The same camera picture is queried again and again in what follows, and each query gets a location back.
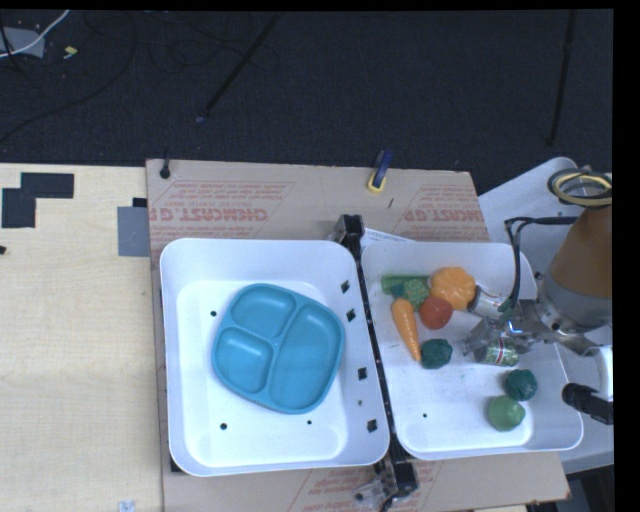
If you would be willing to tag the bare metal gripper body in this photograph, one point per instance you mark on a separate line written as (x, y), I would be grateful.
(532, 327)

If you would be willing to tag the white plastic tray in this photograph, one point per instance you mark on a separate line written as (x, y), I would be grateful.
(200, 440)
(450, 430)

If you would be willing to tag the green toy broccoli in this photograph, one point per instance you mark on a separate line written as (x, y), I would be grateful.
(416, 292)

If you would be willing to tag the green and red can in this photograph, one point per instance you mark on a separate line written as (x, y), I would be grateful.
(502, 354)

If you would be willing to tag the blue divided plate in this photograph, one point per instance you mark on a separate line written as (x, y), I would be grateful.
(300, 360)

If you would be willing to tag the white and red can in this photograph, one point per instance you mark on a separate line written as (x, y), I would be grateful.
(486, 301)

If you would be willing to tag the brown cardboard board, red print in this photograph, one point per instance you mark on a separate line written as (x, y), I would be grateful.
(310, 200)

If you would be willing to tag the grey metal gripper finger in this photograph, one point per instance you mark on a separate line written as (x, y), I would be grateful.
(479, 340)

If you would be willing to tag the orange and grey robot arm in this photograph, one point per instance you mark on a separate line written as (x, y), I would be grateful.
(582, 260)

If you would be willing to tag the black cylinder on white bracket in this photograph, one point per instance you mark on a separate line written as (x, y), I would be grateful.
(587, 400)

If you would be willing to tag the orange toy pumpkin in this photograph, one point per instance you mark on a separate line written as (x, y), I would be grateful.
(452, 286)

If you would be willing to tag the red toy tomato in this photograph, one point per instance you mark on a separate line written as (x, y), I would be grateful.
(436, 313)

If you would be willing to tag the dark green toy vegetable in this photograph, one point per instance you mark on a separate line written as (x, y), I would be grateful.
(436, 354)
(521, 385)

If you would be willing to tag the orange toy carrot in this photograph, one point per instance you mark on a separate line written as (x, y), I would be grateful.
(407, 325)

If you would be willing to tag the light green toy vegetable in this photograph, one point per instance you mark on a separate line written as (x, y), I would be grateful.
(506, 413)

